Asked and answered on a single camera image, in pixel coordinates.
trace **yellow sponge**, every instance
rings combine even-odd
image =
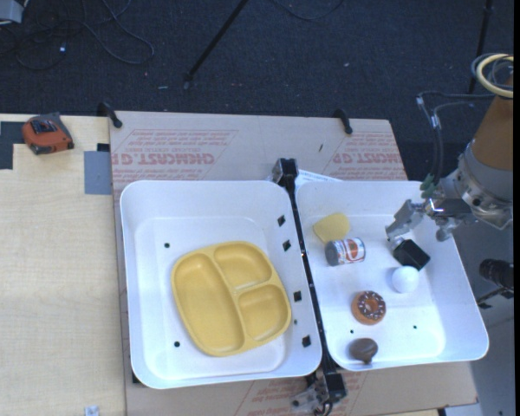
[[[313,229],[314,233],[326,244],[330,240],[343,239],[350,231],[350,224],[347,216],[337,212],[318,220]]]

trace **can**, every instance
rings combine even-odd
[[[326,243],[326,259],[335,267],[345,263],[362,262],[366,257],[364,243],[357,237],[331,240]]]

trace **black pole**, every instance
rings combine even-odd
[[[188,89],[192,79],[194,78],[194,75],[198,71],[198,68],[200,68],[200,65],[202,65],[202,62],[206,60],[206,57],[212,52],[212,50],[215,48],[216,44],[220,41],[220,39],[224,36],[225,31],[231,26],[233,21],[237,18],[241,10],[244,8],[244,6],[247,4],[249,0],[241,0],[239,5],[233,10],[227,21],[224,23],[224,26],[219,30],[219,32],[216,34],[216,36],[212,39],[208,47],[205,49],[205,51],[202,53],[202,55],[199,57],[197,62],[194,64],[194,66],[191,68],[191,70],[185,74],[185,85],[184,88]]]
[[[493,0],[485,0],[484,6],[484,20],[482,21],[482,29],[479,31],[479,42],[478,50],[476,51],[476,57],[480,57],[484,52],[485,36],[487,35],[487,26],[489,25],[489,19],[493,13]],[[468,88],[468,94],[474,91],[476,84],[476,77],[473,75],[470,80],[470,87]]]

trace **yellow cable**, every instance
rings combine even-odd
[[[476,78],[478,81],[482,84],[482,86],[489,91],[491,91],[493,94],[501,95],[502,97],[507,97],[509,99],[514,98],[514,91],[510,91],[508,89],[500,88],[496,85],[493,85],[490,83],[485,77],[484,77],[484,68],[489,65],[491,62],[494,62],[496,60],[509,60],[514,63],[514,56],[508,55],[508,54],[494,54],[490,55],[489,57],[484,58],[476,68]]]

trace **white tray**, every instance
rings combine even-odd
[[[438,226],[429,218],[404,238],[411,238],[430,257],[418,288],[400,294],[391,284],[400,266],[388,245],[385,227],[410,198],[421,202],[419,182],[307,182],[297,189],[307,249],[331,357],[352,371],[438,362],[474,361],[485,355],[488,336],[454,239],[439,242]],[[348,216],[349,237],[366,246],[366,259],[331,267],[313,225],[333,213]],[[351,302],[363,290],[378,292],[387,314],[376,325],[362,325]],[[348,346],[356,338],[376,341],[379,351],[369,365],[353,359]]]
[[[131,363],[143,384],[165,389],[304,376],[317,369],[322,347],[283,188],[267,181],[137,181],[121,194],[120,214]],[[255,244],[273,263],[291,322],[261,347],[210,356],[194,345],[179,316],[171,269],[193,250],[237,240]]]

